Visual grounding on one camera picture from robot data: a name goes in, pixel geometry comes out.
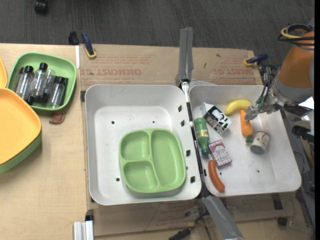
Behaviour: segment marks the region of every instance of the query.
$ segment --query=green soda bottle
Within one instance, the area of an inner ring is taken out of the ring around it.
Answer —
[[[195,119],[193,122],[196,139],[198,140],[198,144],[201,147],[201,154],[203,156],[207,156],[209,155],[209,134],[207,129],[207,121],[203,117],[199,117]]]

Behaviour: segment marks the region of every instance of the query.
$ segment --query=gray carpet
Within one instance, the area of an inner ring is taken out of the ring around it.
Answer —
[[[277,41],[288,23],[308,24],[315,0],[0,0],[1,43],[67,45],[87,32],[93,44],[178,47],[193,27],[193,47],[247,49],[278,65],[290,44]]]

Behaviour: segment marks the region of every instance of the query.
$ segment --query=banana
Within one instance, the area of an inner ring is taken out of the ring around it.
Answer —
[[[224,114],[230,115],[232,112],[238,109],[247,109],[251,105],[251,102],[246,99],[236,99],[231,101],[228,105],[226,105]]]

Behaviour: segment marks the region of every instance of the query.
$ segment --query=tin can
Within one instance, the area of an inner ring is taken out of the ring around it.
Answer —
[[[270,136],[266,132],[257,131],[250,146],[250,150],[257,155],[263,155],[266,152],[269,139]]]

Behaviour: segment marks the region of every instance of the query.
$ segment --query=carrot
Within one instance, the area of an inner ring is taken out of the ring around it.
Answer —
[[[245,120],[246,111],[243,108],[240,108],[240,123],[241,123],[241,132],[246,136],[246,142],[252,142],[251,135],[254,133],[254,128],[251,125],[250,121]]]
[[[210,160],[208,162],[208,170],[209,170],[210,179],[211,179],[213,185],[216,187],[216,189],[219,192],[224,192],[225,185],[222,183],[222,181],[218,177],[215,160]]]

